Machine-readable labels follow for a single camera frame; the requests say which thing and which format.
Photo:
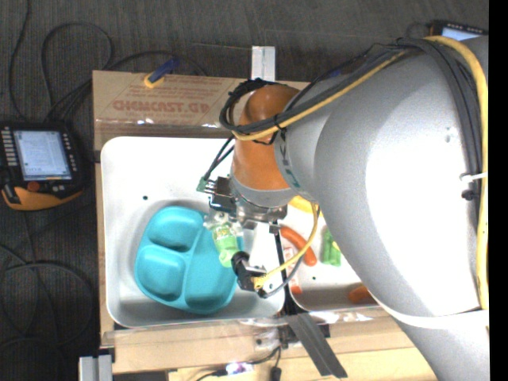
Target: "blue clip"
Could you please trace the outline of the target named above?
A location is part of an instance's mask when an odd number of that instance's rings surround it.
[[[144,84],[150,89],[153,89],[156,82],[162,82],[164,75],[174,71],[175,68],[179,66],[179,63],[180,61],[178,58],[171,58],[168,62],[163,63],[154,72],[144,78]]]

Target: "black cable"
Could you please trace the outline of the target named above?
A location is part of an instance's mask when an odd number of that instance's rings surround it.
[[[216,371],[209,372],[208,374],[202,375],[195,381],[202,381],[202,379],[205,379],[208,377],[222,377],[224,375],[228,375],[228,372],[225,369],[216,370]]]
[[[440,44],[429,40],[411,40],[402,38],[398,40],[401,46],[415,47],[430,55],[441,69],[441,72],[448,81],[448,86],[452,92],[456,104],[457,115],[460,121],[462,137],[464,140],[464,150],[466,153],[466,164],[468,173],[477,174],[482,169],[481,155],[481,133],[479,131],[479,103],[476,94],[471,89],[471,82],[464,78],[464,67],[459,67],[456,59],[449,51]],[[477,179],[471,186],[476,196],[475,208],[479,210],[479,193],[481,179]]]
[[[82,210],[87,206],[89,206],[89,205],[85,205],[81,208],[78,208],[76,211]],[[61,218],[68,217],[68,216],[69,216],[69,214],[66,214],[65,216],[62,216]],[[55,350],[57,357],[56,357],[56,362],[53,365],[53,367],[55,368],[55,372],[56,372],[55,380],[58,380],[59,374],[67,374],[68,373],[68,371],[66,370],[67,366],[65,365],[66,363],[65,363],[65,358],[64,358],[65,346],[69,345],[69,343],[71,343],[72,341],[75,341],[76,339],[81,337],[84,334],[84,332],[88,329],[88,327],[90,326],[90,323],[93,319],[93,313],[94,313],[93,290],[92,290],[91,286],[89,285],[89,283],[85,279],[83,279],[77,272],[73,271],[69,267],[66,267],[66,266],[59,264],[59,263],[53,263],[53,262],[48,262],[48,261],[37,261],[37,256],[35,255],[35,249],[34,249],[33,243],[32,243],[32,235],[46,230],[48,228],[48,226],[47,225],[44,226],[43,228],[37,230],[35,233],[30,233],[29,227],[28,227],[28,222],[26,221],[26,213],[23,213],[23,217],[24,217],[24,221],[25,221],[25,231],[26,231],[26,235],[28,238],[28,242],[29,242],[29,251],[30,251],[31,262],[27,262],[26,260],[21,258],[15,251],[6,247],[4,244],[0,244],[0,250],[7,253],[7,255],[8,255],[7,258],[2,261],[3,264],[0,266],[0,308],[2,309],[4,318],[9,322],[9,324],[11,325],[13,330],[15,330],[17,333],[17,336],[14,339],[5,341],[3,344],[0,344],[0,352],[4,351],[6,349],[12,349],[12,347],[17,344],[23,345],[24,343],[41,344],[41,345],[45,346],[45,348],[47,350],[48,349]],[[15,260],[17,262],[17,265],[15,265],[13,267],[9,267],[12,260]],[[78,327],[78,329],[75,332],[73,332],[73,334],[71,334],[68,337],[65,337],[63,339],[60,338],[60,335],[58,334],[58,324],[57,324],[57,320],[56,320],[56,309],[52,303],[50,293],[48,291],[48,288],[45,286],[44,282],[42,281],[41,277],[38,275],[39,271],[42,269],[58,270],[60,272],[63,272],[66,275],[70,275],[75,280],[77,280],[78,283],[80,283],[84,286],[86,294],[87,294],[87,299],[90,301],[90,303],[88,304],[89,309],[86,312],[86,317],[85,317],[85,321],[83,322],[83,324],[80,327]],[[36,298],[39,294],[39,290],[41,290],[43,293],[43,296],[48,301],[49,313],[51,316],[51,325],[52,325],[53,332],[54,332],[52,334],[51,340],[47,339],[46,337],[37,337],[35,335],[29,334],[30,328],[32,327],[33,323],[35,322],[37,303],[38,303],[39,299],[37,299],[34,302],[33,312],[31,313],[31,315],[29,315],[30,317],[29,317],[28,325],[24,326],[23,329],[19,329],[13,323],[11,316],[8,315],[8,313],[6,312],[4,300],[2,297],[4,294],[3,294],[3,292],[1,292],[1,290],[3,288],[3,283],[5,281],[6,274],[7,273],[16,273],[16,272],[20,272],[20,271],[27,271],[30,275],[34,276],[34,279],[35,279],[34,287],[35,287]]]
[[[273,365],[274,367],[279,366],[280,357],[282,354],[283,354],[283,348],[282,348],[282,346],[279,346],[279,354],[277,355],[277,360],[275,361],[275,364]]]
[[[111,40],[111,37],[106,33],[106,31],[104,31],[102,28],[98,27],[95,24],[92,24],[92,23],[89,23],[89,22],[84,22],[84,21],[73,21],[73,22],[68,22],[68,23],[63,23],[63,24],[57,25],[56,27],[51,29],[50,32],[48,34],[46,34],[46,37],[44,38],[44,41],[42,43],[42,47],[40,49],[40,68],[42,70],[42,77],[43,77],[43,80],[44,80],[44,87],[45,87],[46,92],[48,94],[49,104],[50,104],[50,110],[49,110],[48,114],[46,115],[46,117],[44,119],[45,121],[48,121],[48,120],[52,119],[53,112],[56,110],[58,105],[60,103],[62,103],[65,99],[67,99],[67,98],[71,97],[72,95],[74,95],[74,100],[76,100],[80,96],[81,89],[85,85],[87,85],[89,83],[89,79],[88,79],[85,83],[82,83],[81,85],[79,85],[75,89],[71,90],[66,95],[64,95],[64,97],[61,98],[57,103],[54,103],[54,100],[53,100],[53,97],[52,97],[52,91],[51,91],[50,83],[49,83],[49,80],[48,80],[48,69],[46,68],[45,53],[46,53],[46,50],[47,50],[47,47],[48,47],[48,42],[61,29],[66,29],[66,28],[69,28],[69,27],[86,27],[86,28],[94,30],[96,33],[98,33],[99,35],[103,36],[103,38],[107,42],[108,55],[107,55],[107,58],[106,58],[106,61],[105,61],[104,65],[102,65],[100,67],[101,69],[104,69],[104,68],[108,67],[110,65],[110,63],[111,63],[111,60],[113,59],[114,46],[113,46],[113,41]]]
[[[270,370],[270,381],[280,381],[282,370],[279,368],[279,361],[282,355],[282,349],[279,349],[279,354],[277,355],[277,361],[274,366]]]
[[[14,45],[13,53],[10,56],[9,67],[7,69],[7,84],[9,85],[8,90],[10,101],[12,102],[13,109],[16,112],[17,116],[20,117],[23,121],[26,121],[26,116],[20,111],[13,92],[13,68],[14,61],[16,60],[17,54],[19,53],[21,47],[21,43],[25,39],[26,24],[28,23],[29,16],[30,16],[30,0],[25,0],[25,18],[23,20],[23,25],[21,26],[21,31],[18,34],[16,44]]]
[[[225,143],[222,145],[221,149],[215,156],[214,160],[212,161],[212,164],[208,168],[208,171],[205,172],[202,179],[208,180],[214,169],[234,150],[234,145],[228,149],[228,151],[224,152],[225,149],[228,147],[229,143],[233,140],[234,136],[229,137]]]
[[[104,67],[103,71],[113,71],[133,60],[140,59],[144,56],[156,56],[156,55],[184,58],[185,61],[187,61],[195,68],[195,70],[198,72],[198,75],[206,76],[205,71],[203,71],[203,69],[199,65],[197,65],[193,60],[190,60],[185,56],[181,56],[180,54],[177,55],[174,52],[163,49],[143,51],[126,56],[125,58],[122,58],[117,62],[111,63],[107,67]],[[60,119],[67,121],[67,118],[72,114],[72,110],[75,108],[76,104],[79,103],[79,100],[84,100],[91,93],[91,87],[92,87],[92,79],[90,78],[85,83],[76,87],[76,89],[71,92],[72,101],[70,104],[66,106],[66,109],[62,113]]]
[[[262,363],[266,363],[267,361],[271,360],[271,358],[277,354],[278,351],[280,351],[282,347],[281,346],[278,346],[276,348],[274,348],[270,354],[268,354],[267,356],[261,358],[261,359],[258,359],[258,360],[251,360],[251,361],[245,361],[246,364],[251,364],[251,365],[256,365],[256,364],[262,364]]]
[[[351,58],[350,60],[346,60],[345,62],[339,64],[336,67],[333,67],[332,69],[329,69],[325,73],[322,73],[321,75],[319,75],[314,80],[310,81],[310,83],[307,86],[305,86],[303,89],[301,89],[293,97],[293,99],[291,99],[291,101],[287,105],[287,108],[284,111],[291,110],[294,107],[294,105],[296,105],[296,103],[298,103],[300,101],[300,99],[303,98],[307,93],[309,93],[309,91],[311,89],[313,89],[318,83],[322,82],[323,80],[327,80],[328,78],[330,78],[332,76],[335,76],[335,75],[338,75],[338,74],[342,73],[342,71],[345,68],[350,67],[353,64],[362,63],[363,61],[365,61],[367,59],[367,57],[368,57],[369,52],[372,51],[374,49],[374,47],[376,47],[376,46],[379,46],[379,45],[378,44],[371,45],[368,49],[366,49],[365,51],[363,51],[359,55]]]
[[[279,234],[279,232],[274,234],[274,237],[275,237],[275,245],[277,246],[277,249],[282,249],[282,244],[281,244],[281,241],[280,241],[280,234]],[[270,298],[271,296],[277,294],[282,289],[284,289],[284,287],[286,285],[288,285],[289,282],[296,275],[296,271],[300,268],[300,265],[302,264],[303,257],[304,257],[304,255],[301,256],[300,258],[298,258],[298,260],[296,261],[296,263],[295,263],[295,265],[293,267],[293,270],[290,272],[289,275],[286,274],[286,270],[283,270],[283,272],[282,272],[282,274],[283,274],[283,282],[278,287],[276,287],[273,291],[270,291],[270,292],[266,292],[266,291],[263,291],[263,289],[261,289],[257,293],[258,296],[260,296],[263,299],[267,299],[267,298]]]
[[[317,94],[316,96],[310,98],[307,102],[295,105],[289,110],[283,111],[280,113],[277,117],[277,122],[282,123],[293,116],[296,116],[305,110],[309,109],[311,106],[314,106],[323,100],[327,99],[328,97],[332,96],[333,94],[336,94],[337,92],[343,90],[347,86],[354,83],[356,80],[361,78],[363,75],[366,75],[370,70],[374,69],[384,61],[390,59],[397,48],[394,48],[393,46],[383,46],[383,49],[374,54],[374,56],[369,59],[365,63],[364,66],[359,67],[355,71],[353,71],[347,78],[342,80],[337,85],[330,87],[329,89],[326,89],[322,91],[321,93]],[[265,129],[269,129],[271,127],[275,126],[275,119],[273,117],[261,120],[261,121],[254,121],[252,123],[249,123],[248,125],[234,125],[228,118],[227,114],[229,113],[229,107],[234,104],[236,101],[228,100],[225,106],[222,108],[221,113],[219,115],[219,121],[221,122],[222,126],[230,131],[234,131],[237,133],[243,133],[243,134],[249,134],[249,133],[257,133],[260,131],[264,131]]]

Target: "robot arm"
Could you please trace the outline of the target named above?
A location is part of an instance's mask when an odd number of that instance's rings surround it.
[[[248,227],[282,218],[297,194],[318,204],[437,378],[487,380],[488,37],[466,60],[437,41],[400,40],[301,92],[257,87],[240,125],[221,118],[237,139],[229,212]]]

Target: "small green object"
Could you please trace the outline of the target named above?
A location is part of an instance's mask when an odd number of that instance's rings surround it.
[[[337,244],[332,237],[332,233],[326,229],[323,234],[323,256],[322,263],[333,265],[334,267],[341,266],[341,251],[338,249],[338,245],[335,247],[334,244]]]
[[[200,180],[199,180],[199,183],[198,183],[198,187],[196,187],[196,191],[197,192],[205,192],[205,188],[206,188],[206,183],[207,182],[208,181],[206,179],[201,177]]]
[[[215,247],[219,251],[219,261],[222,267],[231,267],[231,259],[239,252],[237,236],[231,225],[226,222],[211,229]]]

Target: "teal plastic bowl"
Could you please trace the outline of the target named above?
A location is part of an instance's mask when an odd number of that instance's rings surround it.
[[[134,265],[137,286],[149,298],[193,314],[213,314],[229,304],[237,278],[221,265],[204,216],[169,206],[150,219]]]

